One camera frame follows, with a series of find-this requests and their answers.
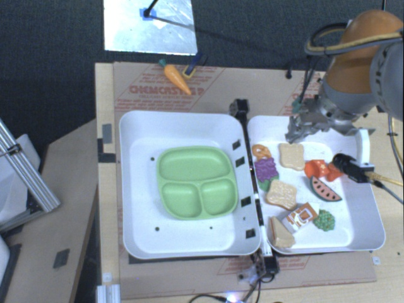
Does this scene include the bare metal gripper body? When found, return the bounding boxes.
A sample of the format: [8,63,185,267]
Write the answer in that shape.
[295,97,361,136]

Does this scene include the pale bread slice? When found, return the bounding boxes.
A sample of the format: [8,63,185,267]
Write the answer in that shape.
[278,142,306,172]

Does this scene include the orange pretzel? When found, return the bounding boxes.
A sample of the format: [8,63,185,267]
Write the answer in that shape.
[251,144,272,161]

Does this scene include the red and orange pepper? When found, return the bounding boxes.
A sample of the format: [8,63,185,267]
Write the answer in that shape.
[304,159,345,183]

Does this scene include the purple grapes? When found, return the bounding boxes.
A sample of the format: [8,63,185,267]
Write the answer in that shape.
[254,157,280,193]

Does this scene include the thin black and white rod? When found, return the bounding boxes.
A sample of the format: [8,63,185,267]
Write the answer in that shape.
[238,112,271,259]

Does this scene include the red watermelon slice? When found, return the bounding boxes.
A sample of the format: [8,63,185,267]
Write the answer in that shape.
[309,175,343,203]

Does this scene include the brown toast slice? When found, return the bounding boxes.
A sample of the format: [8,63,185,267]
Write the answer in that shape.
[264,179,299,211]

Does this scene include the white and orange carton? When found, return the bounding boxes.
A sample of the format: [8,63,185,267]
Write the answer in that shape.
[280,201,319,234]

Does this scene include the green grapes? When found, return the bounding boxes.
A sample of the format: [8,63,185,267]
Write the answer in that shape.
[312,209,336,232]

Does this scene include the white plastic tray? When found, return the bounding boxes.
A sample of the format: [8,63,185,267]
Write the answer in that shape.
[247,115,387,256]
[119,110,263,260]

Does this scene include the brown cardboard board red print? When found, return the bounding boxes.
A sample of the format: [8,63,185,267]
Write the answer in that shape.
[112,61,378,300]

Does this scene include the tan sandwich wedge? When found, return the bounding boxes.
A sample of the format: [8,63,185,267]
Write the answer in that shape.
[268,216,297,249]

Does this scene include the green divided plate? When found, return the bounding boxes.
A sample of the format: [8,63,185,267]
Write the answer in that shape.
[155,145,239,222]

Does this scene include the orange carrot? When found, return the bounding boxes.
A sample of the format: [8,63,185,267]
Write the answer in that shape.
[158,58,193,96]

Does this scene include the black cylinder on white bracket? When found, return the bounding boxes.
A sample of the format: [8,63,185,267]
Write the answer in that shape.
[332,128,376,184]

